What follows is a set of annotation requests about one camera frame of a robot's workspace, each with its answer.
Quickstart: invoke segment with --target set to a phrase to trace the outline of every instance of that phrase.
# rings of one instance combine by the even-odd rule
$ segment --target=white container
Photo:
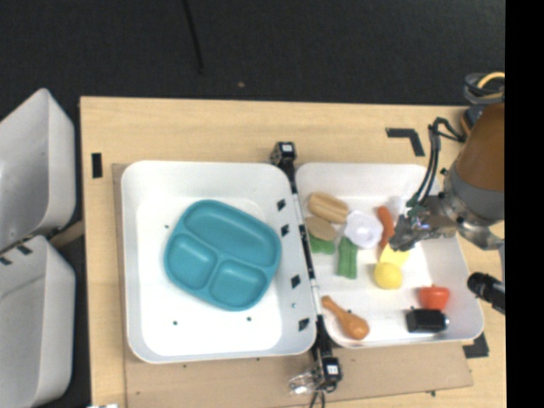
[[[418,165],[308,163],[297,170],[296,180],[304,216],[309,215],[309,196],[319,191],[345,201],[350,210],[372,216],[385,205],[396,218],[404,212],[424,174],[425,168]],[[438,191],[435,182],[433,193]],[[339,240],[344,226],[336,228]],[[397,290],[384,290],[373,279],[377,247],[358,251],[356,280],[336,275],[337,258],[337,252],[312,254],[320,295],[330,295],[338,305],[366,319],[371,328],[362,341],[345,337],[337,319],[325,309],[327,332],[345,348],[472,340],[484,329],[479,301],[467,288],[469,272],[456,237],[418,242],[402,266],[404,280]],[[450,324],[437,334],[410,333],[405,314],[411,307],[421,308],[417,290],[431,284],[450,289],[444,310]]]
[[[150,363],[299,354],[314,343],[315,306],[286,175],[254,163],[139,161],[121,178],[127,341]],[[270,226],[282,257],[250,309],[227,311],[175,286],[163,255],[193,203],[221,201]],[[283,235],[282,230],[289,232]]]
[[[70,383],[76,277],[40,235],[75,206],[73,124],[40,89],[0,122],[2,408],[42,405]]]

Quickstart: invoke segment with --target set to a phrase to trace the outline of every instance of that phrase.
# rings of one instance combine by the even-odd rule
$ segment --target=blue plate
[[[164,267],[179,288],[239,311],[263,297],[280,258],[280,239],[267,224],[222,202],[203,200],[173,229]]]

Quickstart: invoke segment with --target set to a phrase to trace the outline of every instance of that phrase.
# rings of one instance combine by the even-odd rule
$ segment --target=toy tomato
[[[447,287],[422,287],[419,289],[419,300],[425,309],[444,309],[450,299],[450,289]]]

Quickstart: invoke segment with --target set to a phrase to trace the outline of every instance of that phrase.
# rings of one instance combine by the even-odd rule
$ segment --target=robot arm
[[[470,132],[459,156],[445,175],[444,187],[437,195],[429,190],[440,149],[438,125],[429,127],[431,157],[428,173],[419,191],[408,202],[411,209],[401,215],[389,244],[406,251],[421,240],[452,237],[459,232],[484,250],[501,254],[502,282],[488,275],[474,274],[468,287],[479,297],[504,312],[504,240],[490,226],[504,220],[504,103],[487,105]]]

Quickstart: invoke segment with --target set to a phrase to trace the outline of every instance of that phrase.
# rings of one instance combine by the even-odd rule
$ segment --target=wooden table
[[[290,370],[293,365],[302,367],[309,359],[224,360],[168,370],[136,360],[123,339],[113,165],[144,159],[266,162],[276,142],[292,141],[298,164],[427,166],[428,157],[415,156],[409,139],[388,138],[386,128],[414,129],[428,154],[427,125],[442,116],[459,128],[464,111],[446,106],[96,97],[82,97],[80,107],[92,402],[129,408],[307,406],[309,398],[287,394],[286,379],[300,372]],[[449,167],[460,147],[445,139],[439,166]],[[498,253],[460,242],[471,272],[501,278]],[[482,308],[488,357],[466,360],[460,343],[337,349],[346,377],[327,395],[327,406],[506,406],[505,319],[487,303]],[[168,376],[183,379],[169,382]]]

